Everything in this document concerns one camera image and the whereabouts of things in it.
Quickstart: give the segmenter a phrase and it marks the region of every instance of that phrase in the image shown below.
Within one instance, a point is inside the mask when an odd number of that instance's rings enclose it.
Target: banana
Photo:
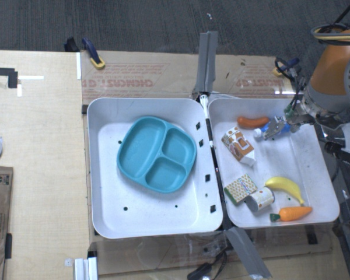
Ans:
[[[273,190],[283,190],[287,192],[291,196],[297,198],[301,205],[305,203],[305,201],[302,199],[301,190],[299,186],[294,181],[286,177],[271,177],[265,182],[264,185]]]

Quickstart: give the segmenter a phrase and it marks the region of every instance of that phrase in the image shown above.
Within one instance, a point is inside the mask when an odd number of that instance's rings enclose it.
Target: transparent plastic sheet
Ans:
[[[99,51],[106,62],[100,71],[92,67],[88,54],[81,53],[83,104],[100,97],[189,98],[197,78],[198,55]],[[217,98],[291,98],[290,81],[273,73],[274,57],[216,56],[216,80],[210,101]],[[90,220],[90,252],[98,256],[101,279],[187,279],[202,263],[212,263],[215,252],[228,242],[219,231],[175,236],[135,237],[110,240],[101,237],[92,224],[88,129],[85,119],[87,186]],[[247,230],[274,279],[337,279],[345,265],[332,224],[299,225]],[[233,250],[218,279],[251,279]],[[306,257],[307,266],[301,258]],[[221,262],[207,275],[213,279]]]

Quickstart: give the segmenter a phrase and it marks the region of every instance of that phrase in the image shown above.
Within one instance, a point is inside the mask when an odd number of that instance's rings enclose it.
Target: blue plate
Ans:
[[[119,170],[151,190],[170,193],[188,178],[196,158],[192,137],[157,117],[136,120],[117,155]]]

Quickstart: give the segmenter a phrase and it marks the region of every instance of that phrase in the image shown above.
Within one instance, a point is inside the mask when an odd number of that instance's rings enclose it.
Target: orange carrot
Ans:
[[[242,128],[255,129],[264,127],[269,123],[270,119],[268,117],[260,117],[256,119],[249,119],[243,116],[237,118],[237,123]]]
[[[270,219],[272,222],[280,219],[281,221],[294,221],[302,218],[313,210],[310,206],[292,206],[287,208],[282,208],[279,211],[279,214],[272,213],[270,214]]]

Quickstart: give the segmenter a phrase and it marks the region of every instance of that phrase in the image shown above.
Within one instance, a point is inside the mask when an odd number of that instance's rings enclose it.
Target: dark gray fabric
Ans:
[[[218,54],[299,57],[311,72],[324,50],[312,27],[350,0],[0,0],[0,50],[63,51],[73,36],[98,50],[198,53],[219,32]],[[350,24],[350,13],[342,21]]]

